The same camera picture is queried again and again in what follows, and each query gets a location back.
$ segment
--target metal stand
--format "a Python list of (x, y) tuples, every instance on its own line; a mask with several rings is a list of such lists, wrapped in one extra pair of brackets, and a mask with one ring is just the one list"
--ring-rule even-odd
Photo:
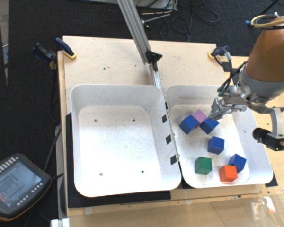
[(120, 9), (123, 13), (129, 31), (133, 37), (133, 40), (137, 46), (139, 54), (144, 64), (148, 63), (152, 71), (152, 79), (154, 85), (162, 90), (161, 82), (157, 67), (157, 61), (162, 55), (151, 51), (151, 46), (147, 40), (146, 33), (143, 28), (143, 22), (141, 21), (137, 8), (133, 0), (117, 0)]

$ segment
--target orange cube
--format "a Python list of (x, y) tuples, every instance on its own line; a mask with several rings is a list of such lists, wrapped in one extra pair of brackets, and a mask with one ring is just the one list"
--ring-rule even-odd
[(237, 169), (235, 166), (222, 166), (219, 169), (220, 181), (231, 183), (238, 178)]

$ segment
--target metal bracket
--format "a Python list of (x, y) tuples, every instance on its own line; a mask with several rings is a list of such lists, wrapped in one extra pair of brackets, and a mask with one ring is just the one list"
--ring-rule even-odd
[(162, 55), (161, 54), (157, 54), (155, 52), (150, 52), (150, 51), (147, 51), (145, 53), (145, 55), (146, 55), (146, 58), (148, 60), (148, 63), (149, 64), (152, 63), (154, 71), (158, 71), (157, 61), (162, 58)]

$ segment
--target green cube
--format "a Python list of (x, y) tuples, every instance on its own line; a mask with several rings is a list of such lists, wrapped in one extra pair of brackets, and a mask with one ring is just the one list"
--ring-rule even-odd
[(195, 160), (195, 173), (207, 175), (213, 169), (211, 158), (199, 157)]

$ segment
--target blue cube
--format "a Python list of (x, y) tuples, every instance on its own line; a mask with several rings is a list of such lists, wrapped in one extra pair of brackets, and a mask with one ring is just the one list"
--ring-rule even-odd
[(217, 125), (219, 124), (216, 120), (211, 120), (210, 118), (205, 119), (200, 128), (206, 133), (209, 134)]
[(192, 115), (189, 115), (182, 121), (180, 128), (185, 132), (185, 134), (188, 134), (191, 130), (197, 127), (198, 124), (199, 122)]
[(238, 154), (234, 154), (230, 159), (228, 165), (235, 166), (237, 169), (237, 173), (244, 169), (246, 163), (246, 159)]
[(207, 151), (215, 154), (220, 154), (224, 151), (224, 139), (212, 136), (212, 138), (208, 141)]

